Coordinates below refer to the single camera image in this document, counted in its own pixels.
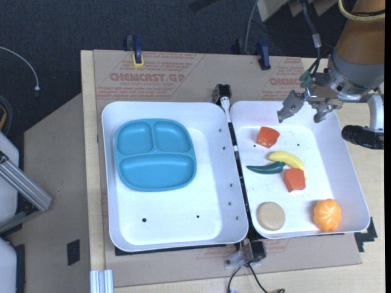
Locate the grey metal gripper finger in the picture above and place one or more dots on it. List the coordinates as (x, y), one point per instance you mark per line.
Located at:
(323, 112)
(288, 108)

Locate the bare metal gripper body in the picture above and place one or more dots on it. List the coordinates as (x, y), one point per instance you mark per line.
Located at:
(328, 87)

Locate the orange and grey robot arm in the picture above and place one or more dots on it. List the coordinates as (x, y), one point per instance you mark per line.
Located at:
(363, 41)

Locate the red cube with yellow star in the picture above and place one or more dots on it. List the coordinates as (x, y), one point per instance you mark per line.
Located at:
(267, 136)

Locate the yellow banana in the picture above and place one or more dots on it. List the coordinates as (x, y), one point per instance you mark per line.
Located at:
(288, 159)

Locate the white plastic tray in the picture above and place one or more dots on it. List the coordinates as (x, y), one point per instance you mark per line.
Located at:
(171, 221)
(323, 175)

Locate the green chili pepper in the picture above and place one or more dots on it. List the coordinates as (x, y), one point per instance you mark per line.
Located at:
(265, 168)

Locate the black and white thin rod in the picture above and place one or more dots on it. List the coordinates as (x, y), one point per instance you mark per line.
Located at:
(236, 151)

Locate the plain red cube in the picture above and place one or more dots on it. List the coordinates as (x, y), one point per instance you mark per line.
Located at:
(294, 180)

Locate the orange pumpkin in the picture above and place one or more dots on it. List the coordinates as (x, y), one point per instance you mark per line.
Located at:
(327, 215)

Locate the brown cardboard board red print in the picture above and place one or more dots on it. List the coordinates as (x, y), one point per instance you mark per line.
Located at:
(189, 72)

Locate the beige round biscuit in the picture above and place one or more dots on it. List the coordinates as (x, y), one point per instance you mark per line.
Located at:
(270, 216)

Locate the blue divided plate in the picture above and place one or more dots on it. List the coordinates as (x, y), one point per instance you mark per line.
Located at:
(155, 154)

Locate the black cylinder on white bracket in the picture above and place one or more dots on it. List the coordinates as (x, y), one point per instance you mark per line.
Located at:
(366, 133)

